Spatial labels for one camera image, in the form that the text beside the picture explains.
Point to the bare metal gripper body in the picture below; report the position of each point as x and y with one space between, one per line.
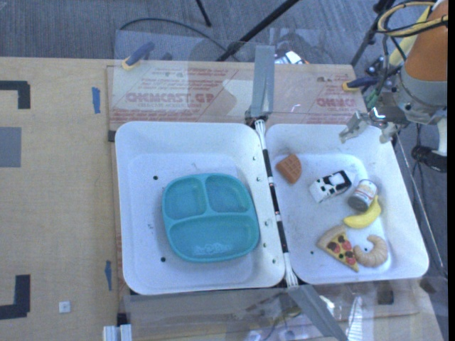
388 108

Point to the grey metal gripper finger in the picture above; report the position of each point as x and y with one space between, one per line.
387 131
354 124

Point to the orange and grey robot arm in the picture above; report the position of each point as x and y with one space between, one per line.
428 48

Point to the small white and red can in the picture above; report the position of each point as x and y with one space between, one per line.
363 194

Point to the black and white milk carton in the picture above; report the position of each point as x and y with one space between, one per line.
328 187

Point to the orange waffle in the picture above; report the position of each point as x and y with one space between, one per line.
290 169

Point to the yellow banana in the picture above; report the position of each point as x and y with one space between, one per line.
366 218

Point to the white plastic tray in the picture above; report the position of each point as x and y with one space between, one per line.
305 219
142 190

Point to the thin black and white rod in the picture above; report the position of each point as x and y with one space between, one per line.
273 197

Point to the pizza slice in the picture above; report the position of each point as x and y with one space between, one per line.
337 245

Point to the tan croissant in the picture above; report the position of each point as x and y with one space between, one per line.
373 256

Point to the blue divided plate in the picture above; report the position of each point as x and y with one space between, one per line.
209 222

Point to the brown cardboard board red print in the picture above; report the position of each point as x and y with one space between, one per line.
170 94

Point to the small white square tile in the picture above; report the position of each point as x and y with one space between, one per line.
64 307

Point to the black cylinder on white bracket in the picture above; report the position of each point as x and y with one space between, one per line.
428 156

